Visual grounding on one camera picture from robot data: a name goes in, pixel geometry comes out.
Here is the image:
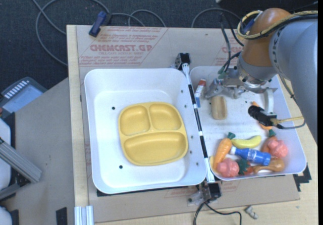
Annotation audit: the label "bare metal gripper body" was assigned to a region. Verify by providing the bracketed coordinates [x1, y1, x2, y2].
[219, 68, 273, 94]

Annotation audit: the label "red white blue carton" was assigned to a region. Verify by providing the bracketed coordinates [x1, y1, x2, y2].
[194, 79, 208, 108]

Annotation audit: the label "tan bread roll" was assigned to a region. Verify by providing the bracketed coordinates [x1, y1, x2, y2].
[211, 95, 228, 121]

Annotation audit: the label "white plastic tray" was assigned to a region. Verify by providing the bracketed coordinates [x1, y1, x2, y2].
[189, 66, 307, 182]
[84, 68, 208, 195]

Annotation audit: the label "thin black and white rod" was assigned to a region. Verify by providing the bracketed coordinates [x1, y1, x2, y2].
[181, 63, 212, 182]

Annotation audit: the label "orange carrot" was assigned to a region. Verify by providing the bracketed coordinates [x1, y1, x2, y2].
[251, 101, 277, 138]
[212, 132, 236, 171]

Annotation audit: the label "yellow banana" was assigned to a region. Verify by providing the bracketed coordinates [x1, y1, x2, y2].
[230, 135, 262, 150]

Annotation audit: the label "blue bottle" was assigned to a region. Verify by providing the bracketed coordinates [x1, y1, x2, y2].
[229, 146, 272, 166]

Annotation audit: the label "pink lumpy toy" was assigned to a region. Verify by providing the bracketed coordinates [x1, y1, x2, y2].
[261, 137, 289, 158]
[216, 157, 240, 178]

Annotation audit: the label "red strawberry green leaves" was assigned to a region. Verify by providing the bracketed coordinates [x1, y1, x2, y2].
[236, 158, 254, 176]

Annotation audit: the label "yellow divided plate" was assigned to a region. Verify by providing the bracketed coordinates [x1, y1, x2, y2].
[118, 101, 189, 167]

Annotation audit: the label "brown chicken drumstick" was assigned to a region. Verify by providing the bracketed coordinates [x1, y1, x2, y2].
[251, 157, 286, 175]

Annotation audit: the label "brown cardboard board red print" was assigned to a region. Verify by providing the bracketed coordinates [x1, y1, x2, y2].
[75, 25, 301, 223]

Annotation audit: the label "black cylinder on white bracket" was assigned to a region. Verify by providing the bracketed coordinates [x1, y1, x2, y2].
[247, 87, 278, 127]

